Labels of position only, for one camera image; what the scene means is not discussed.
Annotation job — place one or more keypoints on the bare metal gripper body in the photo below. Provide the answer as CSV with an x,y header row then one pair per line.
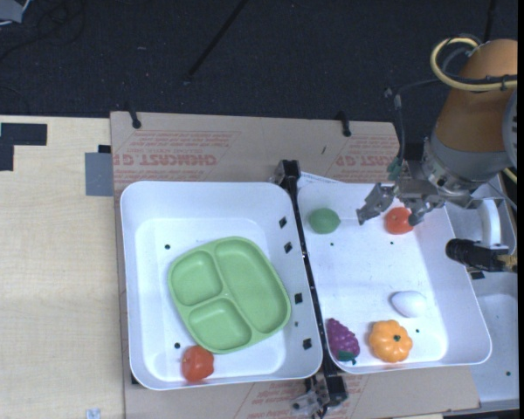
x,y
423,186

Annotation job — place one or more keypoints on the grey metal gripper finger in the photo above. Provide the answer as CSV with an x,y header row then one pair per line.
x,y
419,214
374,204

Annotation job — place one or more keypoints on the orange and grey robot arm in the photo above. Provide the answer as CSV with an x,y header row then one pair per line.
x,y
478,116

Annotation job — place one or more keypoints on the red toy tomato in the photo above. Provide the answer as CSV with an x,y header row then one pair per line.
x,y
197,363
397,221

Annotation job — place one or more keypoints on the green toy lime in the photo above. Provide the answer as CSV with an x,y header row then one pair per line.
x,y
324,221

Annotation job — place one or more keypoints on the white plastic tray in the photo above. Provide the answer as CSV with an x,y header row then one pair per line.
x,y
209,216
367,269

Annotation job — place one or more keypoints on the white toy egg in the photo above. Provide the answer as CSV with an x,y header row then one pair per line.
x,y
409,303

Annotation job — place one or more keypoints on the thin black rod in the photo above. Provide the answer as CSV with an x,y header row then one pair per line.
x,y
308,269

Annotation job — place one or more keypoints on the orange toy pumpkin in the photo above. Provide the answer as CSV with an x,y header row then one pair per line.
x,y
390,341

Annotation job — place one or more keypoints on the purple toy grapes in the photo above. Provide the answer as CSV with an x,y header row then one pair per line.
x,y
342,341

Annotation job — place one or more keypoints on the brown cardboard board red print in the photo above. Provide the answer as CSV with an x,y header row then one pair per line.
x,y
227,151

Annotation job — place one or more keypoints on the green divided plate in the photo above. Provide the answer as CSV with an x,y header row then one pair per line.
x,y
229,295

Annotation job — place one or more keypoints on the black cylinder on white bracket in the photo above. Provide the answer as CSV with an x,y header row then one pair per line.
x,y
480,245

